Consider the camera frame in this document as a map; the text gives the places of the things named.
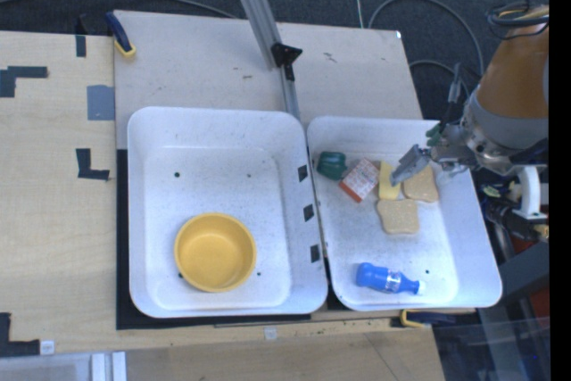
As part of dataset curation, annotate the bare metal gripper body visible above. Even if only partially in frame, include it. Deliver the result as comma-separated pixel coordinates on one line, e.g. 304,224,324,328
428,123,505,174

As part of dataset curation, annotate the tan toy bread slice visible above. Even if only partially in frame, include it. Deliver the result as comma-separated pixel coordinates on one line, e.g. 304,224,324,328
376,198,421,236
401,164,441,204

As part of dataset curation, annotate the yellow toy cheese slice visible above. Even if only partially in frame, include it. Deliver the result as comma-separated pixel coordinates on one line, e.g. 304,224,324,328
377,161,402,201

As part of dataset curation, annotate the orange and white carton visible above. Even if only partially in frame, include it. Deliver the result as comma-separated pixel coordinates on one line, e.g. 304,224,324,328
338,157,381,203

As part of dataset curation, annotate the white plastic tray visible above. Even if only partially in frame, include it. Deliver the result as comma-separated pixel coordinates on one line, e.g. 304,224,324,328
127,105,329,319
306,115,504,312

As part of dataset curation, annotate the blue plastic bottle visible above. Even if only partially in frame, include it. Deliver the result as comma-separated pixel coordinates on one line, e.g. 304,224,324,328
355,261,426,296

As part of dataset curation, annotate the yellow bowl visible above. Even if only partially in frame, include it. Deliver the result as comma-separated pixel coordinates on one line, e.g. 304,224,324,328
173,212,258,294

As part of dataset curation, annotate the black cylinder on white bracket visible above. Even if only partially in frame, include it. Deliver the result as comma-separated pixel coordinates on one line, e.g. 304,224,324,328
484,164,550,243

